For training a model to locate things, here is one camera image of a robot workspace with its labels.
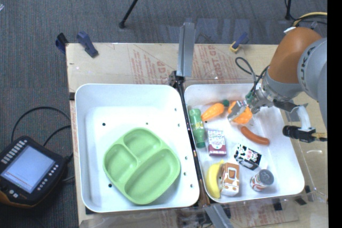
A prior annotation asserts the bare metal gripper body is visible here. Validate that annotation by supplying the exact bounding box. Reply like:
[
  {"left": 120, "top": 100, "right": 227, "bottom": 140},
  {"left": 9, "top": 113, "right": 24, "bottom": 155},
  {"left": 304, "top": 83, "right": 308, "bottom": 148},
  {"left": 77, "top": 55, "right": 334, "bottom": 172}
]
[{"left": 246, "top": 88, "right": 276, "bottom": 115}]

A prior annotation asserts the orange toy bell pepper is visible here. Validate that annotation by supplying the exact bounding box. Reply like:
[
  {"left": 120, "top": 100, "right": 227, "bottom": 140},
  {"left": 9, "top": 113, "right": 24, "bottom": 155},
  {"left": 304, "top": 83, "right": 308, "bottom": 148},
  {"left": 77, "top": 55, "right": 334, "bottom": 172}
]
[{"left": 227, "top": 100, "right": 253, "bottom": 125}]

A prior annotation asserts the orange carrot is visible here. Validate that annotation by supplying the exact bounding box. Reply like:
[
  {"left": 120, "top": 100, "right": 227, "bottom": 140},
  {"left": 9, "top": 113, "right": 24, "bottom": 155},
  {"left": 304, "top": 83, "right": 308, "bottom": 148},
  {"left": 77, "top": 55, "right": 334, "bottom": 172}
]
[{"left": 200, "top": 99, "right": 230, "bottom": 122}]

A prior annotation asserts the orange sausage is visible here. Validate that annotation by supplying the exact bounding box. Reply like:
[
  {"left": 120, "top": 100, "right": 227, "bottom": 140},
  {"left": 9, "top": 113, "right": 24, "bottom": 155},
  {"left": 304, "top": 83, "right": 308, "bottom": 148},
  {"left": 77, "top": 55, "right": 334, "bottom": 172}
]
[{"left": 240, "top": 125, "right": 270, "bottom": 146}]

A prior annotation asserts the red and white carton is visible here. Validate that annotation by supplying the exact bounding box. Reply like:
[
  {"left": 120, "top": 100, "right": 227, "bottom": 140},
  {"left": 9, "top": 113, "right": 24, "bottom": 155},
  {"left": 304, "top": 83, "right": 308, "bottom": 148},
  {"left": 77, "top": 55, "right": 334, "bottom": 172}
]
[{"left": 207, "top": 129, "right": 228, "bottom": 156}]

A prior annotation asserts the green plastic bottle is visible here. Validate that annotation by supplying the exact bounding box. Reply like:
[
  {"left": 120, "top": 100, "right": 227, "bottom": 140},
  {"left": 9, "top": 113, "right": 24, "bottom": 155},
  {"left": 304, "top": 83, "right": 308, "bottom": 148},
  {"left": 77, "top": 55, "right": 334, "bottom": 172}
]
[{"left": 188, "top": 108, "right": 206, "bottom": 149}]

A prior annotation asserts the black and white cow carton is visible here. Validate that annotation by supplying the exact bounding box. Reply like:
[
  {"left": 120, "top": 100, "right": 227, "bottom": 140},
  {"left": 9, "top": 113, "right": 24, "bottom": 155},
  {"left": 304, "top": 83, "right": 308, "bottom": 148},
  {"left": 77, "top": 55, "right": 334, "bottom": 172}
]
[{"left": 234, "top": 143, "right": 262, "bottom": 171}]

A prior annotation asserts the thin black rod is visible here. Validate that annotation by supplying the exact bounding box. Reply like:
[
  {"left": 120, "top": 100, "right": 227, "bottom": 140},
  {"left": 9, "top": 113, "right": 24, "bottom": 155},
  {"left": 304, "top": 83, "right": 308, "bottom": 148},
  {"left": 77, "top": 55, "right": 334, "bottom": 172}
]
[{"left": 175, "top": 80, "right": 211, "bottom": 207}]

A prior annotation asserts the white plastic tray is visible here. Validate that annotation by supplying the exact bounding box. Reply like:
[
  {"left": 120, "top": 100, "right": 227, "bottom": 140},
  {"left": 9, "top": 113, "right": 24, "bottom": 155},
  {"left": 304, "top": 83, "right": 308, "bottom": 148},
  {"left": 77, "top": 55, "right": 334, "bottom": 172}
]
[
  {"left": 74, "top": 83, "right": 200, "bottom": 214},
  {"left": 183, "top": 83, "right": 306, "bottom": 204}
]

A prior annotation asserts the orange and white carton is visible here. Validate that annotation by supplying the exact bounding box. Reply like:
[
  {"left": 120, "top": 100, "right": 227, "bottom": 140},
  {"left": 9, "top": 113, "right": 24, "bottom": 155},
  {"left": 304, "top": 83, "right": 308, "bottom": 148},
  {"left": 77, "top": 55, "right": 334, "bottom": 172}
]
[{"left": 219, "top": 162, "right": 240, "bottom": 197}]

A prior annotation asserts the black block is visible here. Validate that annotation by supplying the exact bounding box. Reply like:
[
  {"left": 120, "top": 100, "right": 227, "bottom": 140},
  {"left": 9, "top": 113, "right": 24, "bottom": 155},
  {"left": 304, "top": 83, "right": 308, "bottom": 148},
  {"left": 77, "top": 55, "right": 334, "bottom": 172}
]
[{"left": 168, "top": 70, "right": 186, "bottom": 89}]

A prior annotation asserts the orange and white can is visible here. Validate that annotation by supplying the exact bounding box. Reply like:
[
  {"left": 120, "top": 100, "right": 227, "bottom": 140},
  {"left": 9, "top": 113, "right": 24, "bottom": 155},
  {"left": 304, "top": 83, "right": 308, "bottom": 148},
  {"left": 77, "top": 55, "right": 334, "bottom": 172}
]
[{"left": 250, "top": 169, "right": 275, "bottom": 192}]

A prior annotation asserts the yellow banana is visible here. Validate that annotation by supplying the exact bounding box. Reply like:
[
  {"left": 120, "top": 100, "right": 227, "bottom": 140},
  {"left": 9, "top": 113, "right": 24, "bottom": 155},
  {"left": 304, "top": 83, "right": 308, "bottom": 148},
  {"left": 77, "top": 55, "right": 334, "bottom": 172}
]
[{"left": 206, "top": 159, "right": 225, "bottom": 199}]

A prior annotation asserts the brown cardboard board red print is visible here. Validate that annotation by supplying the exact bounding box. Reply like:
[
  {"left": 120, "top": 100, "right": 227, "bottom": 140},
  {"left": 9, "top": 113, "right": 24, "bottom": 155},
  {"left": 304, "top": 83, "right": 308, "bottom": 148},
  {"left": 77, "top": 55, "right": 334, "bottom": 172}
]
[{"left": 65, "top": 42, "right": 328, "bottom": 228}]

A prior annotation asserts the green divided plate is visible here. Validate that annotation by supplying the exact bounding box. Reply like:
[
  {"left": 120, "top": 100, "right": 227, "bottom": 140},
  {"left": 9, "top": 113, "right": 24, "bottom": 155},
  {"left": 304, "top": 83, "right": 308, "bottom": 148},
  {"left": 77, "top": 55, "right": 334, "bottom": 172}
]
[{"left": 103, "top": 127, "right": 182, "bottom": 206}]

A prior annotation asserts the black cylinder on white bracket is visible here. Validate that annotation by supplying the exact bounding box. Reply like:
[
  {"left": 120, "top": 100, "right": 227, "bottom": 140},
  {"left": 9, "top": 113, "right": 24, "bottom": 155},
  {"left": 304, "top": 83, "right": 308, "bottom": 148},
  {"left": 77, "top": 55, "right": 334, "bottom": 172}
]
[{"left": 282, "top": 104, "right": 317, "bottom": 144}]

